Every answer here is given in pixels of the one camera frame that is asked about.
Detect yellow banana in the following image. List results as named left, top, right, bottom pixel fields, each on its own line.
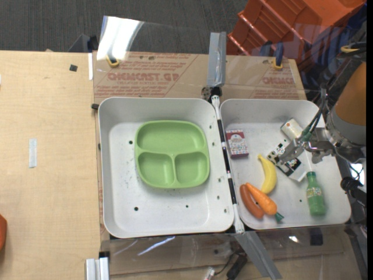
left=257, top=153, right=278, bottom=195

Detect orange sausage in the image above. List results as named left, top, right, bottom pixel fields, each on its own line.
left=239, top=184, right=265, bottom=219

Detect red and white carton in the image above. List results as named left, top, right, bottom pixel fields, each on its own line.
left=225, top=129, right=250, bottom=159

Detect orange carrot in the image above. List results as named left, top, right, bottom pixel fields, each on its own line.
left=245, top=182, right=285, bottom=223

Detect thin black and white rod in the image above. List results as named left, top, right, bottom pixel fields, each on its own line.
left=211, top=95, right=245, bottom=235

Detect black block with thin wires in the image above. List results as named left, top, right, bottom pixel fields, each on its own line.
left=200, top=86, right=223, bottom=102

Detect orange rounded object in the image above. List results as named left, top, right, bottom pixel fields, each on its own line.
left=0, top=213, right=8, bottom=251

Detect stacked orange plastic bins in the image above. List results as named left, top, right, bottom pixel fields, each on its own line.
left=226, top=0, right=367, bottom=57

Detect brown cardboard board red print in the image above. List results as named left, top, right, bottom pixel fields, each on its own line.
left=92, top=50, right=345, bottom=275

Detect green bottle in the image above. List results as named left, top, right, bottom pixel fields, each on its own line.
left=305, top=171, right=327, bottom=216

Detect white plastic tray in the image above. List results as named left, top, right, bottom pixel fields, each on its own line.
left=97, top=96, right=235, bottom=239
left=219, top=98, right=353, bottom=231

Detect green divided plate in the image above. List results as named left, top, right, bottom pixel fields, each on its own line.
left=134, top=120, right=211, bottom=190

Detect white carton with black print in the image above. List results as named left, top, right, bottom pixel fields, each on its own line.
left=266, top=142, right=314, bottom=183

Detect white packet with orange dot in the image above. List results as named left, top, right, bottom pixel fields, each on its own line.
left=280, top=118, right=304, bottom=140

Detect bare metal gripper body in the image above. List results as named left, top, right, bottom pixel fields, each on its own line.
left=300, top=127, right=365, bottom=165

